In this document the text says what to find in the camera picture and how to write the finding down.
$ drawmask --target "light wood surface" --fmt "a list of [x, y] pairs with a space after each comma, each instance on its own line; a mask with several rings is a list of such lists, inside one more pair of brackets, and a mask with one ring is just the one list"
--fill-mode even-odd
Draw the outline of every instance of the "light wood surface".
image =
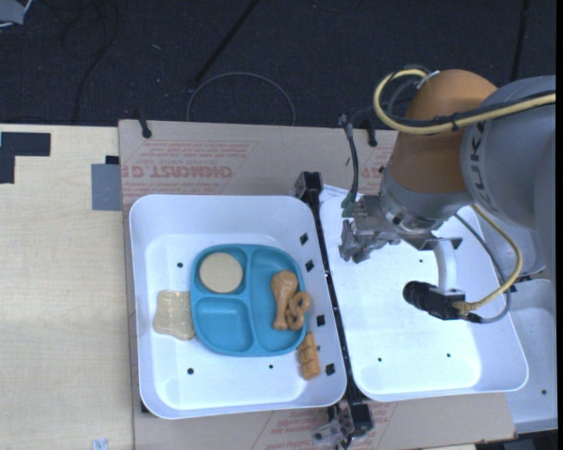
[[52, 133], [0, 185], [0, 448], [133, 447], [121, 212], [92, 210], [91, 164], [115, 127]]

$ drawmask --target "cardboard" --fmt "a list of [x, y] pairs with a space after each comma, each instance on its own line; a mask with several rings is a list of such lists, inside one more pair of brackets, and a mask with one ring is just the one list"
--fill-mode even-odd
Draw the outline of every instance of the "cardboard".
[[[324, 184], [350, 188], [352, 161], [341, 128], [271, 127], [148, 121], [145, 139], [138, 121], [119, 122], [122, 202], [129, 304], [129, 348], [136, 448], [204, 449], [317, 448], [312, 430], [327, 421], [327, 409], [253, 412], [162, 420], [142, 412], [137, 375], [133, 274], [129, 255], [129, 209], [151, 193], [288, 195], [301, 172], [320, 172]], [[388, 163], [396, 132], [378, 130], [378, 145], [355, 130], [358, 191], [379, 189], [379, 169]], [[409, 449], [504, 441], [514, 438], [502, 394], [369, 402], [374, 428], [350, 448]]]

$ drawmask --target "black fabric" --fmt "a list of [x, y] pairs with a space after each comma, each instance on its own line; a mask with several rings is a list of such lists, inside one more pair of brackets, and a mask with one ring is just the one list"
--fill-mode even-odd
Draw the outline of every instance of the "black fabric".
[[[24, 25], [0, 29], [0, 122], [114, 126], [138, 110], [185, 121], [190, 82], [251, 1], [36, 0]], [[336, 127], [408, 64], [468, 69], [500, 86], [511, 79], [524, 3], [259, 0], [204, 74], [200, 83], [215, 80], [188, 117], [291, 125], [289, 98], [296, 125]], [[525, 15], [519, 78], [555, 74], [556, 0], [529, 0]]]

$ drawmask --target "white tray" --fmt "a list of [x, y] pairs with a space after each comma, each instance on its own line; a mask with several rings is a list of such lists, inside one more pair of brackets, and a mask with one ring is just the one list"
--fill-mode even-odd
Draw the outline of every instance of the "white tray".
[[[342, 350], [314, 220], [305, 203], [283, 196], [149, 195], [132, 206], [129, 225], [140, 394], [149, 411], [176, 419], [324, 407], [342, 398], [346, 388]], [[307, 332], [314, 332], [319, 345], [321, 376], [304, 380], [297, 352], [222, 355], [208, 350], [197, 337], [181, 341], [154, 331], [157, 294], [188, 291], [194, 258], [203, 249], [222, 244], [279, 248], [301, 266], [312, 297]], [[307, 271], [309, 262], [312, 270]]]
[[[357, 387], [381, 401], [521, 388], [527, 363], [510, 315], [490, 324], [441, 321], [406, 303], [408, 281], [438, 283], [434, 253], [401, 242], [375, 250], [365, 262], [345, 262], [338, 250], [341, 202], [342, 196], [325, 200], [321, 220]], [[460, 215], [479, 231], [473, 210], [464, 208]], [[467, 301], [498, 286], [490, 258], [459, 220], [446, 222], [437, 235], [464, 239], [452, 264]], [[491, 317], [503, 306], [496, 298], [477, 313]]]

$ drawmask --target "beige round toy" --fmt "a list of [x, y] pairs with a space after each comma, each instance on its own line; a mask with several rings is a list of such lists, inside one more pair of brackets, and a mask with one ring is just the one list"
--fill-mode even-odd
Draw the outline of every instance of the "beige round toy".
[[240, 262], [224, 252], [208, 255], [200, 264], [198, 273], [205, 287], [214, 293], [233, 292], [244, 276]]

